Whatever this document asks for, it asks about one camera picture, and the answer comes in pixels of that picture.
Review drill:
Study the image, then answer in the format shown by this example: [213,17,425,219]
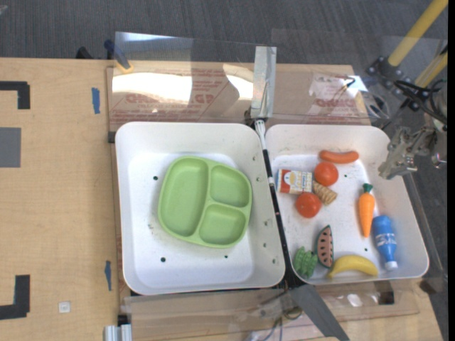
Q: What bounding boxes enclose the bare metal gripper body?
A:
[405,125,448,169]

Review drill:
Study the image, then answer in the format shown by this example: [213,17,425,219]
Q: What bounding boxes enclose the orange carrot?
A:
[358,183,376,239]

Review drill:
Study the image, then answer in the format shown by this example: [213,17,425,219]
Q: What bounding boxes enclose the orange sausage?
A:
[318,149,360,165]

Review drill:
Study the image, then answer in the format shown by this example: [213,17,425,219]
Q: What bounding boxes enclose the orange ball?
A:
[314,161,340,188]
[295,191,323,219]

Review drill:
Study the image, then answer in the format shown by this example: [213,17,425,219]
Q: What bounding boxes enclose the blue bottle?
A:
[371,215,399,271]

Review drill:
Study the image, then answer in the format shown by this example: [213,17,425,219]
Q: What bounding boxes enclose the tan waffle cone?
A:
[311,181,338,206]

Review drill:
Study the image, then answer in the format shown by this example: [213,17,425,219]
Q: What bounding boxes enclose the white plastic tray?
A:
[264,124,430,286]
[114,121,287,296]

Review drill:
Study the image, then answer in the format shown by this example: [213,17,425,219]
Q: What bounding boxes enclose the small white and orange carton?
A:
[275,168,314,195]

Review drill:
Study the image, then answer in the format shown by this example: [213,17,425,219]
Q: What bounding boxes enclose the yellow banana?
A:
[326,254,380,279]

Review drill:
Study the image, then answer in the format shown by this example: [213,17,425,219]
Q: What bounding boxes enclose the watermelon slice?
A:
[315,224,335,269]

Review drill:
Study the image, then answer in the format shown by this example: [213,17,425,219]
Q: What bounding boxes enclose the green pea pods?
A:
[293,246,319,280]

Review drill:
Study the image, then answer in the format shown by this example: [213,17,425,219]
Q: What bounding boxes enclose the green divided plate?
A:
[156,156,253,249]

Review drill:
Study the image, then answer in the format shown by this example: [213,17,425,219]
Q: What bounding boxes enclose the brown cardboard board red print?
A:
[105,62,422,328]

